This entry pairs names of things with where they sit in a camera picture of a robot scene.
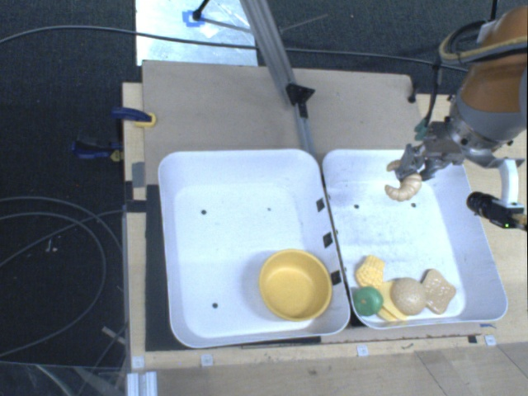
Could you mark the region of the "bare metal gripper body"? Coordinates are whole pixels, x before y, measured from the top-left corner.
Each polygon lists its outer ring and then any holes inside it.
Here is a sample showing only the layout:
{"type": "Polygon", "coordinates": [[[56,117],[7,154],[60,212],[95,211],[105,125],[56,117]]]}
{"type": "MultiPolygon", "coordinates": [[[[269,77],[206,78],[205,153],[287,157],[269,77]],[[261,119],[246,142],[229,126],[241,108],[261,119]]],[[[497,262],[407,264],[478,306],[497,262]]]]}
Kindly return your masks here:
{"type": "Polygon", "coordinates": [[[464,120],[432,122],[423,140],[422,156],[426,167],[460,165],[468,160],[480,167],[496,167],[493,155],[512,141],[512,131],[491,124],[470,125],[464,120]]]}

